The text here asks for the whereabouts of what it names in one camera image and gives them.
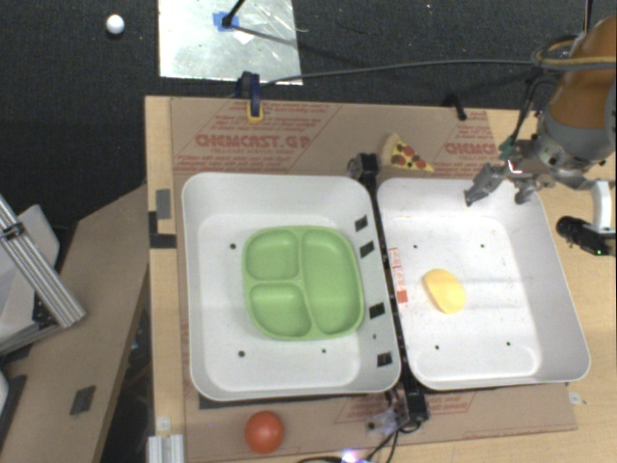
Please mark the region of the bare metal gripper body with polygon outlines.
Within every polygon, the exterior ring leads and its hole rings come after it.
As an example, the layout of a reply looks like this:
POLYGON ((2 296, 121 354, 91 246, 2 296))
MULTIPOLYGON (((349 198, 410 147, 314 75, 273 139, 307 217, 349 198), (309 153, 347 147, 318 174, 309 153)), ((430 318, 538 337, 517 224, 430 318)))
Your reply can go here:
POLYGON ((517 140, 506 167, 513 179, 529 180, 538 186, 587 186, 587 161, 571 155, 551 137, 517 140))

